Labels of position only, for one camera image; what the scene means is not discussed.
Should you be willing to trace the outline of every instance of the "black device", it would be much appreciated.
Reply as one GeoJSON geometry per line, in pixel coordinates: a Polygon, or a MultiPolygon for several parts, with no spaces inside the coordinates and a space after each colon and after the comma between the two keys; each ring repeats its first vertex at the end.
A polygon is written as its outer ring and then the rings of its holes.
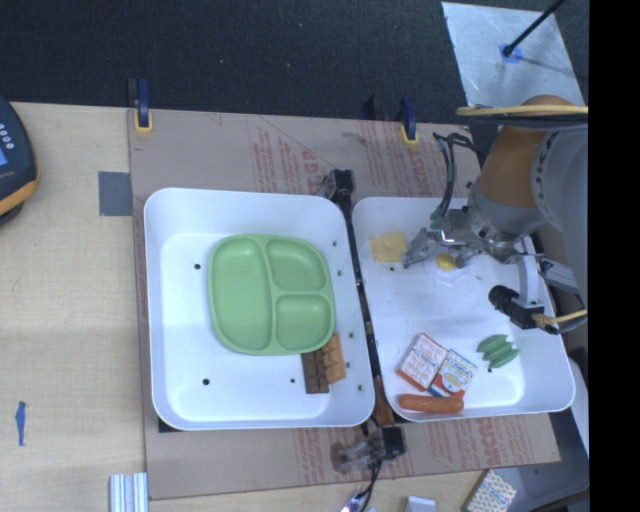
{"type": "Polygon", "coordinates": [[[14,218],[40,181],[27,131],[0,95],[0,226],[14,218]]]}

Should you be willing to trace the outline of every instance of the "white tray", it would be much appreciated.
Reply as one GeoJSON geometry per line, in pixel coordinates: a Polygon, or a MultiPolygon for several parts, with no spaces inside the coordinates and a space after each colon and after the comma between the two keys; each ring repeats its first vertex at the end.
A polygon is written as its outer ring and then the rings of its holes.
{"type": "MultiPolygon", "coordinates": [[[[385,393],[393,409],[407,420],[433,421],[508,414],[552,412],[573,401],[575,385],[559,335],[540,329],[522,330],[488,300],[491,288],[501,284],[520,291],[518,267],[503,265],[490,256],[473,258],[457,273],[457,280],[439,276],[433,260],[404,269],[400,263],[373,261],[369,240],[394,231],[410,244],[439,199],[366,198],[356,204],[356,233],[364,289],[376,337],[385,393]],[[419,391],[395,370],[415,337],[424,332],[478,366],[464,397],[465,407],[455,414],[412,413],[398,406],[401,393],[419,391]],[[492,334],[507,334],[516,341],[519,356],[511,363],[487,371],[476,352],[478,343],[492,334]]],[[[452,201],[459,208],[465,202],[452,201]]],[[[552,314],[546,287],[540,287],[545,313],[552,314]]]]}
{"type": "Polygon", "coordinates": [[[163,189],[144,208],[152,398],[181,430],[353,426],[374,405],[374,387],[349,241],[340,209],[316,196],[163,189]],[[344,380],[307,394],[300,355],[246,355],[216,338],[207,257],[237,234],[300,238],[324,256],[335,301],[344,380]]]}

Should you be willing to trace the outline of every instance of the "blue marker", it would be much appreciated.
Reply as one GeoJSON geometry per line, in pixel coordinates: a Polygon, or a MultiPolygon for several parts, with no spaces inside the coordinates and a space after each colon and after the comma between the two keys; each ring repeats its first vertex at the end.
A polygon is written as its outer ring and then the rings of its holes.
{"type": "Polygon", "coordinates": [[[26,414],[24,412],[25,404],[22,400],[18,402],[18,410],[16,411],[16,424],[18,426],[18,446],[24,446],[24,422],[26,414]]]}

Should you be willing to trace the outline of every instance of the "yellow sponge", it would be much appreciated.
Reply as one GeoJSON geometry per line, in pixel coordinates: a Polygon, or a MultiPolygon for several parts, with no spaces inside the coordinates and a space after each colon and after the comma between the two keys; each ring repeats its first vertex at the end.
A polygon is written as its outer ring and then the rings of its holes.
{"type": "Polygon", "coordinates": [[[402,253],[407,252],[407,243],[400,231],[394,231],[369,240],[373,261],[376,263],[401,261],[402,253]]]}

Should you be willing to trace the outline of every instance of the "blue clamp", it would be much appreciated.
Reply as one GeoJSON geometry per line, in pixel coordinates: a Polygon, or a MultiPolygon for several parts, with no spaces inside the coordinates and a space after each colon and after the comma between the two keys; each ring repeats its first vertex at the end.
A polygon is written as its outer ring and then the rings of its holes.
{"type": "Polygon", "coordinates": [[[153,130],[153,120],[149,110],[149,85],[143,79],[129,79],[129,103],[135,107],[134,125],[137,132],[153,130]]]}
{"type": "Polygon", "coordinates": [[[416,109],[409,98],[403,96],[400,100],[400,113],[398,117],[402,119],[402,138],[407,144],[417,144],[418,134],[416,133],[416,109]]]}

